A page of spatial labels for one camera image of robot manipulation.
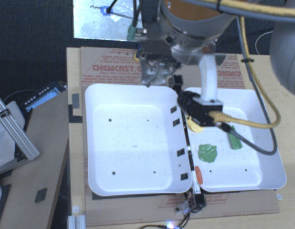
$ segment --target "white plastic container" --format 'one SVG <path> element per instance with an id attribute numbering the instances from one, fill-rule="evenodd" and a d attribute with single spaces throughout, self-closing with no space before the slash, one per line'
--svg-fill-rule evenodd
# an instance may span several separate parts
<path id="1" fill-rule="evenodd" d="M 200 92 L 199 88 L 188 89 Z M 219 89 L 224 112 L 265 121 L 251 90 Z M 192 184 L 188 150 L 177 94 L 164 86 L 94 84 L 85 93 L 88 182 L 101 196 L 182 193 Z M 269 130 L 234 125 L 266 150 L 273 144 Z M 216 127 L 195 134 L 188 130 L 195 166 L 209 192 L 274 189 L 286 176 L 279 152 L 257 153 L 243 144 L 232 150 L 228 135 Z M 217 146 L 213 163 L 198 158 L 200 144 Z"/>

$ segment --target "blue clip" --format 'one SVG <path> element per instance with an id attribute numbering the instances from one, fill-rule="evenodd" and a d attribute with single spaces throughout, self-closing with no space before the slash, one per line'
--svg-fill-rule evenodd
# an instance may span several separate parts
<path id="1" fill-rule="evenodd" d="M 113 9 L 111 9 L 110 13 L 107 13 L 107 12 L 106 12 L 106 9 L 107 9 L 107 8 L 109 8 L 109 7 L 107 7 L 107 6 L 103 6 L 103 7 L 101 7 L 101 13 L 102 13 L 103 15 L 105 15 L 105 16 L 108 16 L 108 15 L 110 15 L 110 14 L 113 12 Z"/>

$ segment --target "white tray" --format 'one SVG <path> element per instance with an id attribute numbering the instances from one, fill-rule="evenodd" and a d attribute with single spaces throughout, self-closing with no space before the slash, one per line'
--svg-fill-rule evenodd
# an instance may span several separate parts
<path id="1" fill-rule="evenodd" d="M 187 90 L 200 93 L 200 88 Z M 218 89 L 218 99 L 224 103 L 224 113 L 266 123 L 253 90 Z M 239 124 L 232 125 L 237 132 L 257 146 L 268 151 L 273 149 L 269 130 Z M 200 133 L 189 130 L 189 139 L 194 165 L 199 166 L 202 173 L 201 188 L 208 192 L 276 189 L 283 187 L 286 183 L 279 151 L 272 156 L 267 156 L 256 152 L 244 143 L 241 149 L 233 150 L 230 148 L 228 134 L 216 127 L 207 127 Z M 199 159 L 199 145 L 203 144 L 217 146 L 218 154 L 213 163 Z"/>
<path id="2" fill-rule="evenodd" d="M 94 84 L 87 88 L 85 102 L 93 192 L 114 196 L 182 193 L 190 188 L 181 112 L 172 89 Z"/>

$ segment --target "white cable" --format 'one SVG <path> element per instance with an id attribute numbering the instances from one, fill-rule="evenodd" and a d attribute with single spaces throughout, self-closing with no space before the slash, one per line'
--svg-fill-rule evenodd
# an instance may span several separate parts
<path id="1" fill-rule="evenodd" d="M 267 35 L 267 34 L 270 34 L 270 33 L 273 33 L 273 31 L 268 31 L 268 32 L 266 32 L 266 33 L 263 33 L 263 34 L 260 35 L 260 36 L 258 37 L 258 39 L 256 40 L 256 42 L 255 42 L 255 44 L 254 44 L 254 47 L 255 47 L 255 49 L 256 49 L 257 54 L 260 55 L 260 53 L 259 53 L 259 51 L 258 51 L 258 48 L 257 48 L 257 43 L 258 43 L 258 41 L 260 40 L 261 37 L 263 37 L 263 36 L 265 36 L 265 35 Z"/>

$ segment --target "yellow cable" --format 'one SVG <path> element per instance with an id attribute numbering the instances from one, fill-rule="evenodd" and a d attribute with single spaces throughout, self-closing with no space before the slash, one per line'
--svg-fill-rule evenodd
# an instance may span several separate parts
<path id="1" fill-rule="evenodd" d="M 240 17 L 240 26 L 241 26 L 241 33 L 242 33 L 242 40 L 243 40 L 243 44 L 244 44 L 245 55 L 246 55 L 246 58 L 249 59 L 250 56 L 249 56 L 247 39 L 246 39 L 246 29 L 245 29 L 244 17 Z M 276 106 L 274 105 L 274 103 L 269 98 L 269 96 L 267 95 L 266 91 L 262 88 L 261 83 L 257 77 L 257 74 L 253 70 L 252 62 L 249 61 L 248 64 L 249 64 L 250 71 L 253 75 L 253 78 L 254 78 L 262 96 L 265 98 L 265 100 L 268 102 L 268 104 L 270 105 L 270 107 L 274 111 L 274 113 L 276 115 L 276 120 L 270 124 L 261 124 L 261 123 L 256 123 L 256 122 L 252 122 L 252 121 L 237 119 L 237 118 L 231 117 L 231 116 L 224 114 L 222 112 L 219 112 L 219 111 L 210 111 L 209 116 L 214 119 L 214 122 L 234 122 L 234 123 L 239 123 L 242 125 L 249 125 L 249 126 L 256 127 L 256 128 L 264 128 L 264 129 L 274 128 L 275 126 L 277 126 L 280 123 L 280 120 L 281 120 L 280 113 L 279 113 L 278 109 L 276 108 Z"/>
<path id="2" fill-rule="evenodd" d="M 213 4 L 217 4 L 218 0 L 199 0 L 204 2 L 209 2 Z M 261 4 L 253 4 L 253 3 L 247 3 L 237 0 L 221 0 L 221 5 L 234 8 L 234 9 L 240 9 L 244 11 L 250 11 L 250 12 L 257 12 L 257 13 L 263 13 L 263 14 L 269 14 L 269 15 L 276 15 L 276 16 L 285 16 L 285 17 L 295 17 L 295 9 L 293 8 L 280 8 L 280 7 L 274 7 L 274 6 L 267 6 L 267 5 L 261 5 Z"/>

